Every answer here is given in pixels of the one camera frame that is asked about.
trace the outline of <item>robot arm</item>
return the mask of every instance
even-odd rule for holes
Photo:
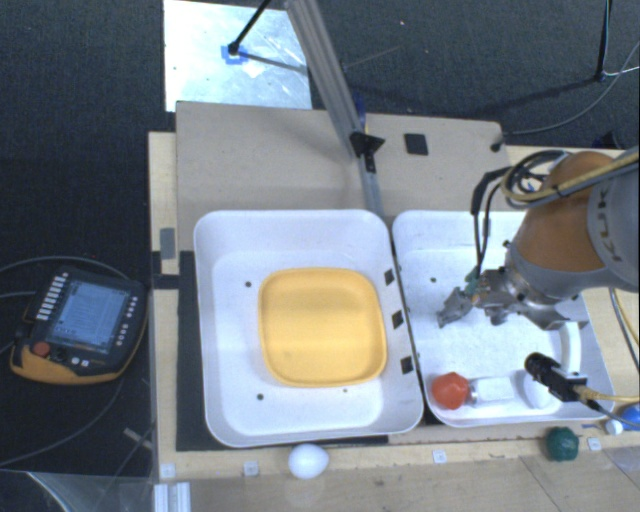
[[[594,170],[616,167],[588,188],[562,190]],[[555,192],[545,196],[545,190]],[[567,156],[538,195],[546,199],[528,209],[504,266],[475,276],[465,291],[456,288],[438,313],[440,327],[477,307],[494,325],[518,313],[544,330],[558,329],[567,319],[555,305],[584,289],[638,291],[637,148],[616,161],[595,152]]]

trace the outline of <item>black floor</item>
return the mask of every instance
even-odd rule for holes
[[[593,79],[604,0],[320,5],[348,81],[369,111],[497,120],[514,132],[580,112],[612,81]],[[614,3],[607,70],[617,70],[638,41],[639,21],[638,2]],[[160,0],[0,3],[0,266],[85,256],[148,284],[146,135],[173,129],[164,111],[162,24]],[[637,64],[636,54],[630,66]],[[589,147],[611,133],[610,143],[630,147],[638,144],[638,124],[636,71],[574,123],[507,141]],[[33,289],[52,268],[0,275],[0,294]],[[24,305],[0,300],[0,349]],[[146,341],[125,379],[93,428],[9,467],[114,473],[134,447],[123,430],[142,433],[151,421]],[[0,465],[83,427],[117,386],[34,384],[12,375],[7,353],[0,355]],[[144,475],[151,465],[142,449],[122,472]]]

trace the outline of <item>white plastic tray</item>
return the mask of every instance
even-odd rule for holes
[[[209,430],[232,447],[399,433],[422,417],[389,232],[362,210],[220,211],[195,228],[205,415]],[[271,273],[336,267],[361,272],[375,286],[388,359],[368,382],[297,388],[268,371],[258,334],[258,291]],[[405,361],[404,371],[401,361]]]
[[[491,238],[484,268],[504,264],[505,240],[515,235],[523,214],[491,214]],[[594,419],[599,413],[580,403],[561,403],[553,399],[546,408],[531,408],[522,390],[524,361],[532,352],[560,360],[560,337],[544,332],[529,320],[511,315],[506,323],[494,327],[484,312],[473,309],[467,316],[440,329],[436,312],[454,287],[464,287],[464,277],[475,266],[473,221],[467,212],[409,211],[393,224],[400,277],[413,341],[425,381],[429,407],[444,423],[472,427],[528,421]],[[611,381],[582,298],[567,301],[559,309],[580,322],[581,372],[589,376],[589,386],[610,394]],[[463,405],[449,410],[439,406],[430,392],[431,382],[441,374],[455,371],[467,379],[508,377],[515,398],[497,405]]]

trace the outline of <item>black tripod leg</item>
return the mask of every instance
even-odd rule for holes
[[[255,25],[256,21],[258,21],[258,18],[260,18],[260,15],[263,13],[263,11],[267,8],[267,6],[270,3],[271,3],[271,0],[262,1],[262,3],[260,4],[260,7],[258,7],[258,10],[251,17],[251,19],[249,20],[249,23],[247,23],[247,26],[244,27],[244,29],[242,29],[242,32],[240,32],[240,35],[236,38],[236,40],[233,43],[229,43],[229,46],[227,47],[229,49],[229,55],[238,54],[238,50],[240,49],[240,43],[242,43],[242,40],[246,37],[246,35],[249,33],[249,30],[251,30],[251,28]]]
[[[605,1],[604,20],[602,21],[602,34],[600,36],[600,53],[598,54],[598,66],[596,68],[596,74],[594,76],[594,78],[600,82],[607,77],[604,74],[604,59],[607,56],[609,19],[611,18],[612,7],[613,7],[613,0]]]

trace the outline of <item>blue tape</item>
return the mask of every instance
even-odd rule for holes
[[[220,53],[222,54],[222,58],[230,66],[237,66],[238,64],[243,64],[245,62],[248,62],[249,61],[248,57],[243,57],[242,55],[240,55],[240,53],[246,53],[246,52],[247,52],[246,49],[240,46],[240,48],[238,49],[238,55],[229,55],[228,46],[225,45],[220,47]]]

